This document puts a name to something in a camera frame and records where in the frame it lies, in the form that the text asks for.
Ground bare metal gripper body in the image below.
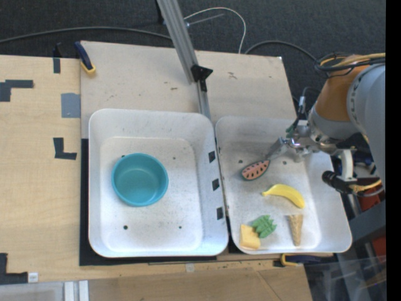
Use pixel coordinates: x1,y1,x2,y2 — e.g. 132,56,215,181
288,120,340,157

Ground white plastic tray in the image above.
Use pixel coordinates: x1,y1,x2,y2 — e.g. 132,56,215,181
88,108,229,258
214,115,353,256

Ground red watermelon slice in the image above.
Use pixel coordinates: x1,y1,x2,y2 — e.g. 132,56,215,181
240,159,271,182

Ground yellow banana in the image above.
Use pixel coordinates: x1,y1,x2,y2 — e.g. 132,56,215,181
261,183,306,209

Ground tan ice cream cone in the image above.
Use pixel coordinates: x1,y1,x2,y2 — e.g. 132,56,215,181
288,213,305,247

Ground green leaf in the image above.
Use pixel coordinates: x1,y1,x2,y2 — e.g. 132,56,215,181
250,214,278,240

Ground yellow cheese wedge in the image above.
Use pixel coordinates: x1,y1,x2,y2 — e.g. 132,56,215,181
239,223,262,251

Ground teal bowl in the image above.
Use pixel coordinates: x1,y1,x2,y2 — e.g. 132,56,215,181
110,152,170,208

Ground pale wood board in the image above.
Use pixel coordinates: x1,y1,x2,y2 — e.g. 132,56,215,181
80,40,335,262

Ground black cylinder on white bracket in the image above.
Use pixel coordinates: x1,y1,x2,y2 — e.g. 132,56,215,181
321,149,358,196

